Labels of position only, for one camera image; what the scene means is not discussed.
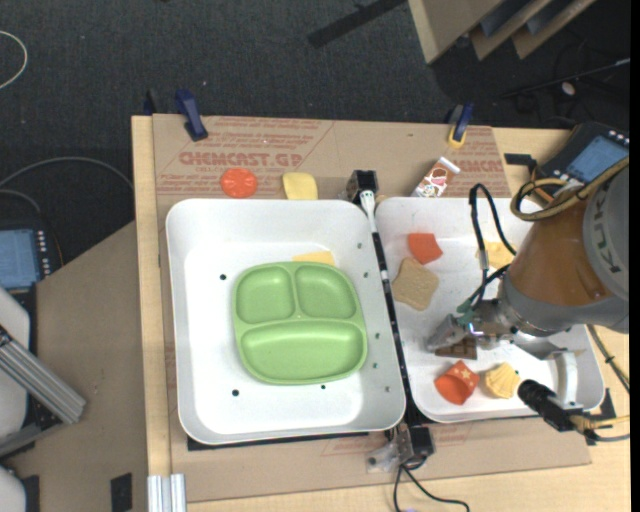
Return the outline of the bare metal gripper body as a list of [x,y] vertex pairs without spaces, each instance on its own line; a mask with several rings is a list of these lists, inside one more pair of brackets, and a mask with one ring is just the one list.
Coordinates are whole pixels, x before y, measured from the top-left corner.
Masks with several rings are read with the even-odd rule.
[[509,305],[497,298],[482,300],[471,311],[470,319],[465,320],[463,326],[466,332],[474,338],[483,334],[511,334],[515,336],[519,331],[516,320],[511,315]]

